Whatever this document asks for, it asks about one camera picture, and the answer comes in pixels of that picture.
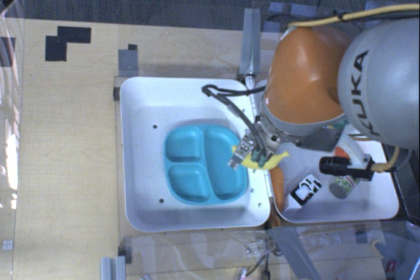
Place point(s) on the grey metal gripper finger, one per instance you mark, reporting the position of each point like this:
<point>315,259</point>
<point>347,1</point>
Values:
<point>241,151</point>

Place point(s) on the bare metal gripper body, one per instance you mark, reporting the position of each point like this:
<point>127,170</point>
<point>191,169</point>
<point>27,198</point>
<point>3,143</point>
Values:
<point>267,137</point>

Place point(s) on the yellow banana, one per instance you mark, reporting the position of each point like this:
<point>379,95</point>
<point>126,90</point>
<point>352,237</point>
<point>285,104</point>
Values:
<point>275,161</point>

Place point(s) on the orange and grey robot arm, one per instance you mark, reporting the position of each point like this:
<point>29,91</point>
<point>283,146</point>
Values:
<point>305,75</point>

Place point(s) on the blue divided plate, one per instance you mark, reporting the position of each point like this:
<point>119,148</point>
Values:
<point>197,167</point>

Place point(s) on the orange carrot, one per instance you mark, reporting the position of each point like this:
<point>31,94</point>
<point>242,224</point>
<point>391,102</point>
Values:
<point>278,187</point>

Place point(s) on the black and white carton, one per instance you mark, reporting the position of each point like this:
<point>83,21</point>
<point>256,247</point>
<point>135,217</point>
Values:
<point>306,190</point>

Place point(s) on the orange rounded object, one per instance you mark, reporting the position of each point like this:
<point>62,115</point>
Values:
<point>341,152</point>

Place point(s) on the green and white can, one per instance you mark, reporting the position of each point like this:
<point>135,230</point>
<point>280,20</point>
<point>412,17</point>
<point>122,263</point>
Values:
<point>341,187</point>

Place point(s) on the white plastic tray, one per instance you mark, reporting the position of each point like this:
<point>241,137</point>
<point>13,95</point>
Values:
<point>147,154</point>
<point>361,206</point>

